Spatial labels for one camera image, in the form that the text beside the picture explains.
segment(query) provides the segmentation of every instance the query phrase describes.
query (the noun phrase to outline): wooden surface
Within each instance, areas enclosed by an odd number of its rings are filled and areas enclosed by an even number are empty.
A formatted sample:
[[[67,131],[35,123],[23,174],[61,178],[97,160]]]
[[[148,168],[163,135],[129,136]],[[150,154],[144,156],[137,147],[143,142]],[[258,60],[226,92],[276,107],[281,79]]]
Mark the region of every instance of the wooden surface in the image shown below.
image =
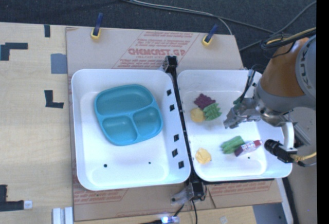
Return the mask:
[[[0,61],[0,184],[8,185],[7,201],[31,200],[31,210],[0,212],[0,223],[51,223],[53,208],[72,207],[72,171],[66,74],[51,74],[50,56],[66,54],[65,26],[0,23],[0,44],[28,43]],[[63,109],[45,107],[44,90]],[[199,210],[198,223],[256,223],[252,206]],[[194,212],[181,212],[182,224],[195,223]],[[142,216],[85,224],[138,224],[158,219]]]

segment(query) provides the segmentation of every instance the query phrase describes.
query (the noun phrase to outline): blue plate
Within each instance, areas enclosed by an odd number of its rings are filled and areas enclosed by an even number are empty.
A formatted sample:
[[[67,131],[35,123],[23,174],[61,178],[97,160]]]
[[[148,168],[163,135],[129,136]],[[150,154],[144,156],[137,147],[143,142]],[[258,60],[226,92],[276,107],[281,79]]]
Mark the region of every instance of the blue plate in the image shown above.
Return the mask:
[[[98,122],[114,145],[129,145],[158,135],[163,120],[157,102],[144,86],[123,85],[100,92],[94,102]]]

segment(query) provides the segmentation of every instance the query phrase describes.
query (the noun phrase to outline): blue clamp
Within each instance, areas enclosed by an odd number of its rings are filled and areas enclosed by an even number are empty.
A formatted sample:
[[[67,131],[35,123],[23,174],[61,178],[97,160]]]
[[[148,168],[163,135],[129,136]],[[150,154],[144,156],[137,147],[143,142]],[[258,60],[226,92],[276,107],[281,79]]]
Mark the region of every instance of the blue clamp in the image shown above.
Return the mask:
[[[202,39],[202,44],[204,46],[208,46],[210,42],[212,41],[212,36],[215,34],[215,32],[218,30],[218,24],[215,24],[212,29],[209,31],[208,35],[205,35]]]
[[[103,13],[99,13],[98,17],[97,17],[97,21],[96,21],[96,26],[92,29],[92,32],[90,34],[92,36],[92,39],[94,39],[94,40],[97,40],[101,35],[100,26],[101,26],[102,20],[103,20]]]

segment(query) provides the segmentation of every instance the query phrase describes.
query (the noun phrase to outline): white tray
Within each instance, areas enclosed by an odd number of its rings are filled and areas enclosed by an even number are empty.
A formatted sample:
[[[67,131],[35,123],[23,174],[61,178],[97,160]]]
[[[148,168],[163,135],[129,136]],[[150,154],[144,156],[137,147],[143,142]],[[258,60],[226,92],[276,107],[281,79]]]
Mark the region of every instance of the white tray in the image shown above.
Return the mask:
[[[245,142],[267,139],[283,142],[282,130],[263,121],[241,123],[234,129],[225,129],[224,120],[233,101],[245,88],[248,70],[185,70],[177,78],[179,94],[184,111],[193,166],[196,174],[203,180],[235,181],[285,177],[290,174],[292,164],[284,164],[263,146],[256,151],[236,157],[234,154],[225,155],[220,145],[240,135]],[[261,77],[256,73],[254,81]],[[191,120],[190,111],[196,108],[194,100],[204,94],[216,100],[222,115],[212,121],[195,123]],[[251,87],[246,97],[252,97]],[[197,150],[202,147],[212,157],[207,164],[199,163],[195,158]]]
[[[159,105],[163,129],[136,144],[116,146],[104,136],[94,111],[96,95],[121,85],[146,87]],[[77,175],[89,190],[184,182],[191,167],[170,77],[160,70],[83,69],[71,81]]]

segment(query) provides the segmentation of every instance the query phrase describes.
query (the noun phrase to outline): cardboard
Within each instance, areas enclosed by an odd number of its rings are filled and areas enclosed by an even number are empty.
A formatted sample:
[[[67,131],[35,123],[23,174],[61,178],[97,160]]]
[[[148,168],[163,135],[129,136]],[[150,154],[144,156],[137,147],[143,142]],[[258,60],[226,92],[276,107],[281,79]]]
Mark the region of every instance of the cardboard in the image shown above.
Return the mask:
[[[102,29],[100,38],[93,40],[91,30],[88,27],[66,28],[75,221],[174,213],[180,205],[171,205],[171,197],[184,188],[184,183],[101,192],[86,190],[79,184],[71,77],[84,68],[159,69],[167,55],[177,56],[178,73],[186,69],[241,69],[243,64],[235,38],[232,35],[214,35],[210,46],[205,47],[202,39],[206,33]],[[205,201],[196,203],[198,210],[280,201],[275,181],[207,185],[207,190]],[[193,209],[187,203],[183,211],[190,210]]]

